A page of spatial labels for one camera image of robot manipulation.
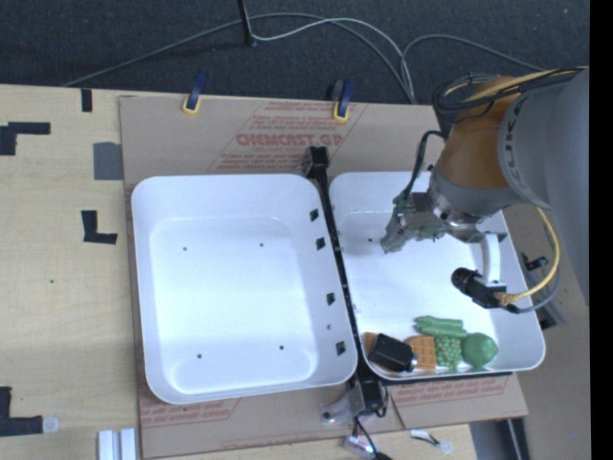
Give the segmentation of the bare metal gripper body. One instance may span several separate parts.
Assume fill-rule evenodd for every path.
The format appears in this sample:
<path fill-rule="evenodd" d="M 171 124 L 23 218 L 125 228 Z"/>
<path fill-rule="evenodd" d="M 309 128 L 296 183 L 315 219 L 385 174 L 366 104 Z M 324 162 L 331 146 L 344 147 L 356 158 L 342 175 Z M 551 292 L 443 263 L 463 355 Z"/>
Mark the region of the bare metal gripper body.
<path fill-rule="evenodd" d="M 429 193 L 401 193 L 394 199 L 393 226 L 411 226 L 415 241 L 435 241 L 450 235 L 461 242 L 480 242 L 485 234 L 470 218 L 453 218 L 432 206 Z"/>

